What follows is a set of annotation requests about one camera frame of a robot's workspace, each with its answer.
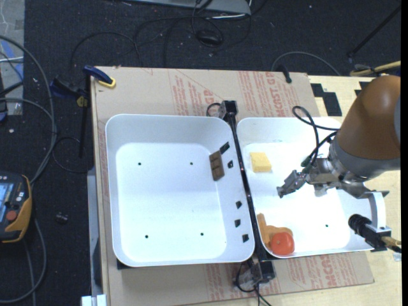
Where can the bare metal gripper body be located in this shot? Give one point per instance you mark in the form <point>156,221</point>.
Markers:
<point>322,171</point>

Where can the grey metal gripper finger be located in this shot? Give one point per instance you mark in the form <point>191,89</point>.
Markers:
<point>320,190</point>
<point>291,183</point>

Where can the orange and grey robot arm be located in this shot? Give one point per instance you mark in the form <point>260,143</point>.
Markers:
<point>369,123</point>

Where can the white plastic tray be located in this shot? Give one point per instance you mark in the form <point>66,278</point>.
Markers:
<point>169,199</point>
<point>306,215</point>

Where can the yellow sponge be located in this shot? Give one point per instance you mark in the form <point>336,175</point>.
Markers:
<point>260,162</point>

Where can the thin black rod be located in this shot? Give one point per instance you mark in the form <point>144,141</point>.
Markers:
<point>244,177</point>

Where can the orange toy food piece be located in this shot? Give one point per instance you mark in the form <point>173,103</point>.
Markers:
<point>266,229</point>

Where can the red tomato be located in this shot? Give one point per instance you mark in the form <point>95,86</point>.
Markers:
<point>282,243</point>

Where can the brown chocolate bar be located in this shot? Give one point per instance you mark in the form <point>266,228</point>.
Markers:
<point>216,166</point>

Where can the brown cardboard board red print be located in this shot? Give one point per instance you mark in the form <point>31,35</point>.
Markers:
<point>191,88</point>

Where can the black cylinder on white bracket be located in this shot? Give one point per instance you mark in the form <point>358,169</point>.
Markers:
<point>366,228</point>

